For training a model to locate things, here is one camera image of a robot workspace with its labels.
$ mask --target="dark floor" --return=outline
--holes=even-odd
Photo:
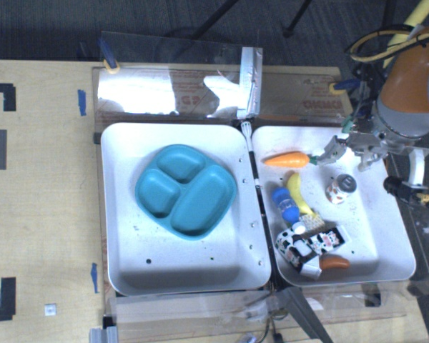
[[[225,0],[0,0],[0,59],[76,60],[85,41],[98,56],[102,31],[163,36],[200,26]],[[351,77],[352,62],[344,49],[382,25],[386,0],[315,0],[285,39],[289,25],[304,0],[241,0],[203,37],[260,46],[265,65],[338,66]],[[393,23],[403,23],[420,0],[397,0]],[[429,17],[424,24],[429,25]],[[429,135],[423,139],[429,147]],[[407,164],[397,160],[399,172]],[[426,169],[429,186],[429,158]],[[429,322],[429,211],[402,208],[422,252],[423,268],[415,283]]]

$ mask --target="blue plate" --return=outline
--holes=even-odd
[[[135,186],[139,207],[156,223],[184,239],[207,236],[237,194],[233,176],[217,162],[186,145],[158,153]]]

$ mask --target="blue tape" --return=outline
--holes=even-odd
[[[78,106],[79,113],[82,116],[86,115],[86,92],[84,90],[78,90]]]
[[[97,289],[97,264],[96,263],[92,263],[91,277],[92,277],[92,283],[94,284],[94,292],[98,294],[99,290]]]
[[[360,80],[359,79],[348,79],[341,81],[339,83],[336,83],[334,85],[335,90],[350,90],[350,89],[356,89],[360,86]]]
[[[114,58],[113,50],[109,44],[103,38],[98,38],[97,44],[99,45],[100,51],[102,51],[105,59],[107,60],[109,67],[112,69],[117,68],[116,59]]]

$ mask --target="toy carrot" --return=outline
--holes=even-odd
[[[284,168],[303,168],[310,162],[308,155],[300,151],[288,152],[264,161],[266,165]]]

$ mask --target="yellow banana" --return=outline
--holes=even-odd
[[[310,206],[308,206],[307,202],[303,199],[300,193],[300,174],[294,173],[286,183],[287,190],[291,193],[292,199],[294,199],[297,207],[299,207],[299,211],[301,214],[309,214],[313,217],[316,214],[312,211]]]

